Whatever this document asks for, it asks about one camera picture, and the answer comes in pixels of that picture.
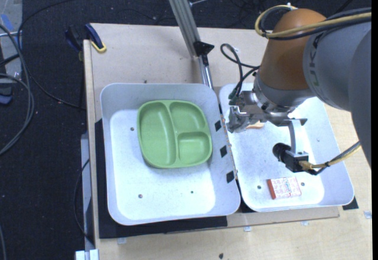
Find thin black and white rod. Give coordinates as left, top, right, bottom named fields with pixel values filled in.
left=200, top=56, right=239, bottom=183

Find green divided plate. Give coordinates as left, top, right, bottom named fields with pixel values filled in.
left=136, top=99, right=213, bottom=169

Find white plastic tray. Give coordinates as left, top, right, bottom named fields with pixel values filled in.
left=218, top=83, right=355, bottom=213
left=99, top=83, right=242, bottom=226

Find black cylinder on white bracket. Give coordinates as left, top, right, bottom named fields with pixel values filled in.
left=272, top=118, right=309, bottom=173

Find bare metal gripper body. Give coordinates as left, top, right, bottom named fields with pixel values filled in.
left=229, top=90, right=296, bottom=126

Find pale wood board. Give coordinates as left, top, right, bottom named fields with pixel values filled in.
left=89, top=22, right=340, bottom=242

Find red and white carton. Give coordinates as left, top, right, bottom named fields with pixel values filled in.
left=267, top=177, right=303, bottom=200

